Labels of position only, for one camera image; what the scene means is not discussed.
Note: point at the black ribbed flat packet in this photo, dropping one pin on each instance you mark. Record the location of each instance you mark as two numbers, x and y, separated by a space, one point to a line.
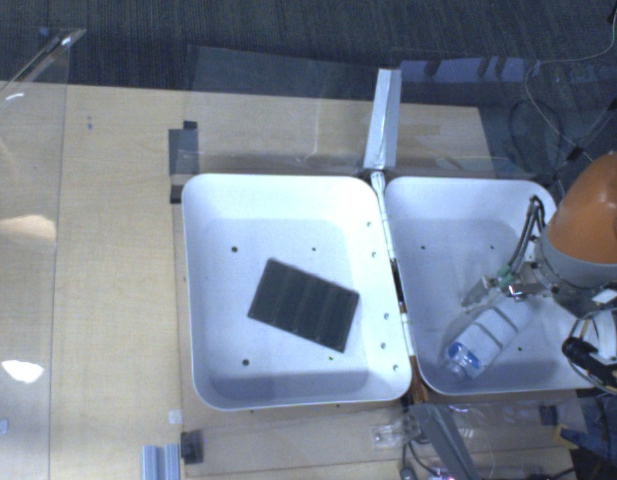
303 305

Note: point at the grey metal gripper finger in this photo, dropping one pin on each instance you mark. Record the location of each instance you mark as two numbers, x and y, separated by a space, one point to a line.
515 293
480 290

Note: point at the clear plastic bottle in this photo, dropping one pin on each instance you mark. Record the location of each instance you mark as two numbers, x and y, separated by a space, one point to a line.
488 335

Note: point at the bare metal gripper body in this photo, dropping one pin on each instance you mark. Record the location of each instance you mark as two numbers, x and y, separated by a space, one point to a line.
535 278

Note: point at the white plastic tray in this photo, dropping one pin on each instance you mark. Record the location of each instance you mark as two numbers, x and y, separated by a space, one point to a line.
438 228
288 218

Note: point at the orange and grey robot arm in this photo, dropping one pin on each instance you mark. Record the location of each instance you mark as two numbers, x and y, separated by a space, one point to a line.
588 208

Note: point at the black cylinder on white bracket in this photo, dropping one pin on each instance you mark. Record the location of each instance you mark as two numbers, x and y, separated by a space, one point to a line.
590 355

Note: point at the thin black and white rod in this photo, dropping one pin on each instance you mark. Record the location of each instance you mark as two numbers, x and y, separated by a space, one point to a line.
388 238

